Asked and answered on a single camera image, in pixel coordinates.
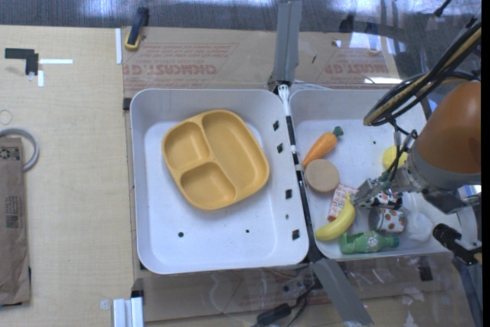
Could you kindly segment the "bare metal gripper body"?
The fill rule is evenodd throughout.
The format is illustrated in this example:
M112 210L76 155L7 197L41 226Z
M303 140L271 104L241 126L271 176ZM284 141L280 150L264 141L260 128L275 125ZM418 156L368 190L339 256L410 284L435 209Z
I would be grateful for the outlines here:
M403 165L397 170L384 172L380 177L381 191L387 195L421 192L420 176L413 169Z

